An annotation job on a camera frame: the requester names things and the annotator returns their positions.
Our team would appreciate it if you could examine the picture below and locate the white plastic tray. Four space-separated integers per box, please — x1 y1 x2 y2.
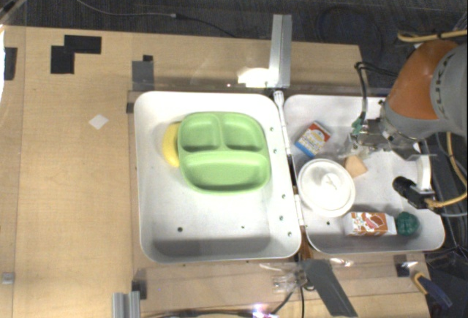
283 94 447 256
132 90 303 265

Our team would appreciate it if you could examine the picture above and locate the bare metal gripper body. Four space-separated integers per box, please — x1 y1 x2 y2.
350 118 400 154

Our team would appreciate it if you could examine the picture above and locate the tan bread slice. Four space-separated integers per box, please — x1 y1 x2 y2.
343 155 369 179

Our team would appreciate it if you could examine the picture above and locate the green divided plate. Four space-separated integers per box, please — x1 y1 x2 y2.
176 111 273 197

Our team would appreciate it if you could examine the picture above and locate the orange and white carton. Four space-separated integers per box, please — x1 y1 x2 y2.
343 211 398 238

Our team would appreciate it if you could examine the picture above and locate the black cylinder on white bracket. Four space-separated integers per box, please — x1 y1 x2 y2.
392 153 437 210

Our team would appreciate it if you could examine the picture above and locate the blue and orange carton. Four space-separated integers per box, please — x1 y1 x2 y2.
293 121 332 159

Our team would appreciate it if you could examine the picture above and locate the yellow banana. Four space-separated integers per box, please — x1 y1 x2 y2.
162 121 182 169

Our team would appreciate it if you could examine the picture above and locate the white bowl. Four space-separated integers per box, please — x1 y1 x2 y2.
296 157 357 219

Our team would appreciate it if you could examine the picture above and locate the green broccoli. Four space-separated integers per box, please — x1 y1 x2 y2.
395 211 420 238

